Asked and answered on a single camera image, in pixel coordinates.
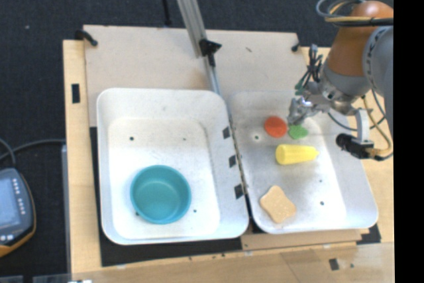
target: blue plastic bowl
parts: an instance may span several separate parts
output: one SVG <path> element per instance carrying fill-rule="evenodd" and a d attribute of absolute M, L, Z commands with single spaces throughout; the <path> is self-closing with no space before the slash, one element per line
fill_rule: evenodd
<path fill-rule="evenodd" d="M 155 224 L 179 220 L 191 203 L 187 180 L 177 170 L 165 165 L 141 170 L 132 180 L 130 195 L 135 211 Z"/>

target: black clip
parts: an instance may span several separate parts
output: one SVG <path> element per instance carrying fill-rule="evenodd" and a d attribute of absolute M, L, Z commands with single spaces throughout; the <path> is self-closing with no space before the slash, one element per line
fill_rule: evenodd
<path fill-rule="evenodd" d="M 94 40 L 93 37 L 87 31 L 84 31 L 84 30 L 75 31 L 74 37 L 75 37 L 76 40 L 87 39 L 92 46 L 97 46 L 97 44 L 98 44 L 97 40 Z"/>
<path fill-rule="evenodd" d="M 207 56 L 209 65 L 212 67 L 215 67 L 216 63 L 215 63 L 215 58 L 213 57 L 213 55 L 216 51 L 218 51 L 222 47 L 222 45 L 218 44 L 217 42 L 211 42 L 207 39 L 200 40 L 199 45 L 200 45 L 201 55 L 203 57 Z"/>

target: black connector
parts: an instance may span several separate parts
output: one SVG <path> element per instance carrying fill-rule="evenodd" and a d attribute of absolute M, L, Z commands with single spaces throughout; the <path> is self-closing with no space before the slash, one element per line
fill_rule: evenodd
<path fill-rule="evenodd" d="M 349 152 L 351 155 L 359 159 L 371 158 L 366 149 L 374 148 L 373 142 L 359 144 L 354 141 L 354 137 L 352 135 L 347 135 L 345 133 L 341 133 L 337 136 L 336 144 L 341 147 L 342 150 Z"/>

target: toy sink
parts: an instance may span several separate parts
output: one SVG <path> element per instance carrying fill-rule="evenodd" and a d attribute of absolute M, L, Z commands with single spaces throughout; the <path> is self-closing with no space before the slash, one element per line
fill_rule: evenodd
<path fill-rule="evenodd" d="M 335 229 L 365 229 L 373 226 L 378 210 L 362 163 L 335 142 L 345 132 L 323 113 L 306 118 L 308 135 L 292 139 L 269 136 L 264 122 L 270 116 L 286 120 L 294 91 L 244 91 L 229 99 L 234 134 L 240 153 L 252 216 L 267 233 L 284 234 Z M 347 125 L 347 120 L 337 115 Z M 314 146 L 315 160 L 279 165 L 279 144 Z M 274 223 L 259 199 L 274 185 L 283 189 L 297 208 L 293 217 Z"/>
<path fill-rule="evenodd" d="M 97 98 L 101 222 L 121 245 L 235 238 L 248 226 L 227 106 L 211 91 L 106 89 Z M 136 174 L 170 166 L 191 188 L 176 222 L 158 225 L 135 213 Z"/>

